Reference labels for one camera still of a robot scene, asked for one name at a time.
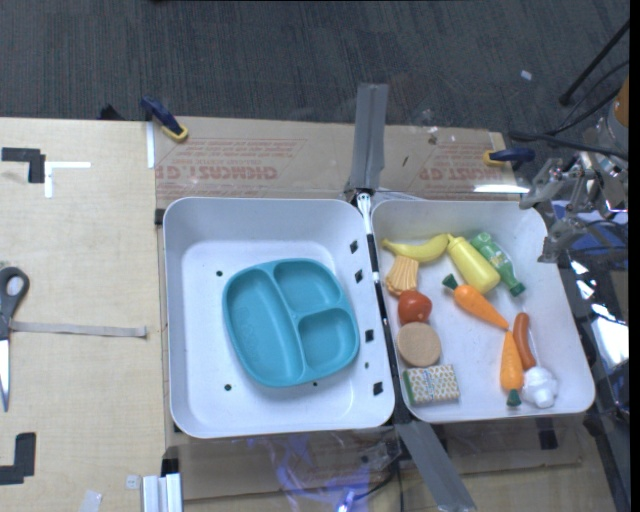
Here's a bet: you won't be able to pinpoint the orange carrot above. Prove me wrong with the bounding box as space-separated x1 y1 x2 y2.
441 273 510 331
499 330 525 408

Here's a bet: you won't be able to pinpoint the tan round biscuit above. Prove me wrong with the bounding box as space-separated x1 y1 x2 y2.
396 321 443 369

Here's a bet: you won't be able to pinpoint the white plastic tray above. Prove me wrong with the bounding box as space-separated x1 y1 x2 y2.
370 198 597 425
162 196 396 440

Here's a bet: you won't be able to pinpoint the brown cardboard board red print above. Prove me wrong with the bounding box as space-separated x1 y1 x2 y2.
153 116 596 501

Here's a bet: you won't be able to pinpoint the blue divided plate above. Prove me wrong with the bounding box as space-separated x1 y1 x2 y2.
221 257 361 389

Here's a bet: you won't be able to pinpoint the white garlic bulb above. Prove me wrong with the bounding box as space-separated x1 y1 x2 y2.
521 365 559 410

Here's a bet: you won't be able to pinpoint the yellow bottle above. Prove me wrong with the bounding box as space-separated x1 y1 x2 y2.
446 233 502 295

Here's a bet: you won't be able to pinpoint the grey handled scissors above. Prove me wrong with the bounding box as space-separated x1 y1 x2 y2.
0 266 31 414

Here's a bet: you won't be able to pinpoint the yellow patterned packet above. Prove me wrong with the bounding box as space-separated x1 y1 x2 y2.
401 363 461 407

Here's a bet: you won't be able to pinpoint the red sausage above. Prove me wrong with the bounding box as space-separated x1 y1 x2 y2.
512 312 538 372

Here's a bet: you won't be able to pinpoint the green bottle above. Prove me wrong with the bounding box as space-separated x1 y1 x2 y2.
469 231 527 298

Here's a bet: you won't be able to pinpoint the yellow banana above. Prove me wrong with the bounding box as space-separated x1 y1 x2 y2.
380 233 451 265

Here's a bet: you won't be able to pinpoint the yellow ridged fries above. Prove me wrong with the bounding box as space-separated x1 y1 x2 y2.
384 254 420 297

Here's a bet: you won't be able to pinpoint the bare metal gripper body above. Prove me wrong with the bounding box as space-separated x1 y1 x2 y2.
573 149 630 221

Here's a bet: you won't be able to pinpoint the red tomato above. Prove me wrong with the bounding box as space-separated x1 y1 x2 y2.
397 289 433 326

